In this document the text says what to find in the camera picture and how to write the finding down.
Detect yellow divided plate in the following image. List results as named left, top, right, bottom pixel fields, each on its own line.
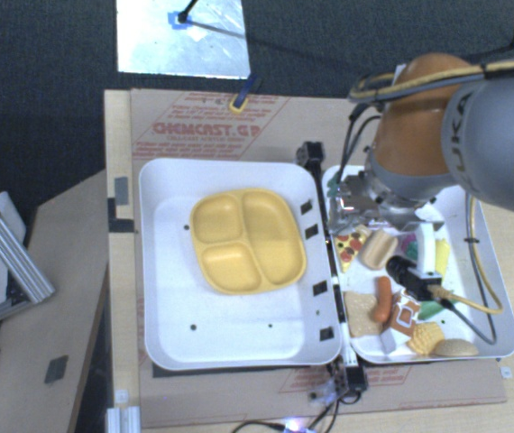
left=188, top=188, right=308, bottom=296

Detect tan toy bread roll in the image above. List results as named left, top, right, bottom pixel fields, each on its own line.
left=357, top=229, right=399, bottom=271

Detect white plastic tray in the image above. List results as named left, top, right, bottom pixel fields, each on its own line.
left=322, top=164, right=514, bottom=364
left=138, top=157, right=344, bottom=372

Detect green toy leaf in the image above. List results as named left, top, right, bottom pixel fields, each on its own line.
left=418, top=299, right=444, bottom=321

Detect yellow toy waffle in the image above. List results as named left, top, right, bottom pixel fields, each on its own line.
left=407, top=321, right=445, bottom=356

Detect orange toy sausage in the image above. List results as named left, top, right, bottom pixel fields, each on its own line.
left=372, top=275, right=395, bottom=325

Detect pale yellow toy piece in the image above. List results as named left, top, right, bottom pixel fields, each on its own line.
left=434, top=238, right=452, bottom=276

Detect toy toast bread slice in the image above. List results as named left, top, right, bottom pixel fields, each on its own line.
left=343, top=290, right=384, bottom=338

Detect black block with thin wires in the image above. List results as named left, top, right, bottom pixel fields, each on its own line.
left=327, top=362, right=369, bottom=401
left=296, top=141, right=326, bottom=167

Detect purple and green toy grapes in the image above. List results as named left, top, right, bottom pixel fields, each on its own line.
left=399, top=235, right=420, bottom=262

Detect thin black and white rod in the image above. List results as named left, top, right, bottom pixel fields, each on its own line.
left=309, top=160, right=353, bottom=369

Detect flat tan toy bread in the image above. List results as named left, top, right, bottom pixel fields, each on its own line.
left=432, top=338, right=480, bottom=358

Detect toy pizza slice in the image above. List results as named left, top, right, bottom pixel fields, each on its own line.
left=333, top=226, right=369, bottom=273

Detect black cylinder on white bracket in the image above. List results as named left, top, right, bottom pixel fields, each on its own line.
left=385, top=222, right=444, bottom=302

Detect brown and white biscuit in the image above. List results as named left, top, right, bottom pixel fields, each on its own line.
left=389, top=290, right=422, bottom=338

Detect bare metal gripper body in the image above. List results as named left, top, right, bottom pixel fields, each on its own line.
left=330, top=171, right=444, bottom=235

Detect brown cardboard board red print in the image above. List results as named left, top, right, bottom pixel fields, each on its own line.
left=128, top=88, right=509, bottom=428

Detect grey cube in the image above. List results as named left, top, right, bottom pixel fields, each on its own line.
left=379, top=328, right=399, bottom=356

